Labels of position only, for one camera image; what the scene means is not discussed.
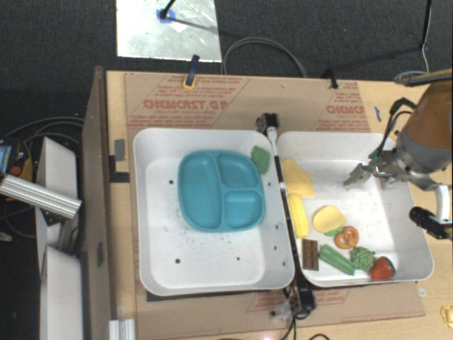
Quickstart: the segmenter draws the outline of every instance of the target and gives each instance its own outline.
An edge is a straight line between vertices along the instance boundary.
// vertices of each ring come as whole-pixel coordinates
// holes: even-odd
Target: yellow toy corn
[[[288,195],[289,213],[292,226],[297,238],[305,238],[309,233],[309,223],[306,218],[304,204],[297,194]]]

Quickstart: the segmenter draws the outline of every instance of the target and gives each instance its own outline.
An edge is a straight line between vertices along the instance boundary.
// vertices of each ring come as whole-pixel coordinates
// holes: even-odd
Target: strawberry
[[[375,280],[383,280],[395,276],[395,267],[387,257],[379,257],[373,268],[369,271]]]

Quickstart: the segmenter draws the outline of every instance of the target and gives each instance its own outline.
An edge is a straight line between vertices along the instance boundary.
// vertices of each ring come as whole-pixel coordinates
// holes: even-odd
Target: dark floor
[[[390,80],[425,70],[419,44],[426,0],[215,0],[222,53],[239,38],[271,38],[310,77]],[[426,56],[431,71],[452,66],[453,0],[433,0]],[[0,136],[33,120],[84,116],[93,68],[185,72],[186,62],[116,56],[115,0],[0,0]],[[204,63],[199,72],[219,72]],[[298,76],[286,55],[248,46],[229,73]],[[20,132],[25,139],[32,132]],[[8,212],[20,209],[18,203]],[[33,231],[30,213],[10,218]],[[0,232],[12,234],[4,220]],[[0,242],[0,339],[36,339],[39,278],[31,239]]]

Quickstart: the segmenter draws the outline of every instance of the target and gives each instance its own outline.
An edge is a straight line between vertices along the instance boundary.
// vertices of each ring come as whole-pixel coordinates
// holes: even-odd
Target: pretzel
[[[334,239],[335,244],[341,249],[351,249],[359,242],[359,232],[351,226],[346,226]]]

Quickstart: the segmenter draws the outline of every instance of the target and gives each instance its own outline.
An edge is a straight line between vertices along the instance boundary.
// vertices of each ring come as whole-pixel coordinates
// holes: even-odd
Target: silver square plate
[[[169,1],[116,0],[118,56],[221,62],[214,0],[176,0],[162,21]]]

